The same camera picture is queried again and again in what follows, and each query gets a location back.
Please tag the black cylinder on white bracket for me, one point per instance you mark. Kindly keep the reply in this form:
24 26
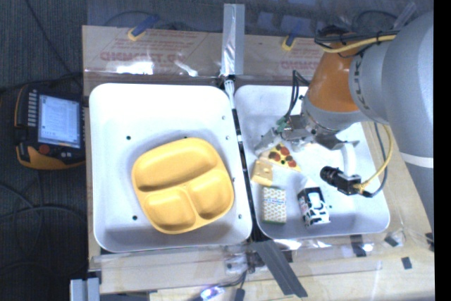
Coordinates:
338 179

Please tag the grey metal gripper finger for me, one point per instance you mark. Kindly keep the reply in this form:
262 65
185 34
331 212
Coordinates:
300 146
267 141

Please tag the brown cardboard board red print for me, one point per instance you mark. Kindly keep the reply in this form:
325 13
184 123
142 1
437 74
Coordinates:
162 53

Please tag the green patterned carton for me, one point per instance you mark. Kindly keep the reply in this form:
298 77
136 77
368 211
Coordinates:
274 205

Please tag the yellow cheese slice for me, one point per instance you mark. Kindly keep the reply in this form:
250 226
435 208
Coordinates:
262 172

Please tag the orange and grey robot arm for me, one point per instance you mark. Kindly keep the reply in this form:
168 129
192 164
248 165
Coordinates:
394 81

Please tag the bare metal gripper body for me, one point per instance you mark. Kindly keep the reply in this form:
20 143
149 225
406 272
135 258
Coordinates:
298 128

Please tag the yellow divided plate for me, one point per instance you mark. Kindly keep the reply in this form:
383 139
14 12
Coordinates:
183 183

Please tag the toy pizza slice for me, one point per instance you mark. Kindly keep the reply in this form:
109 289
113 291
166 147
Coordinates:
282 155

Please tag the white plastic tray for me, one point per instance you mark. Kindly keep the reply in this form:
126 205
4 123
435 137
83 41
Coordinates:
116 187
352 215

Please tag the black and white milk carton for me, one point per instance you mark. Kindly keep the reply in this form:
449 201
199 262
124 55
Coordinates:
314 205

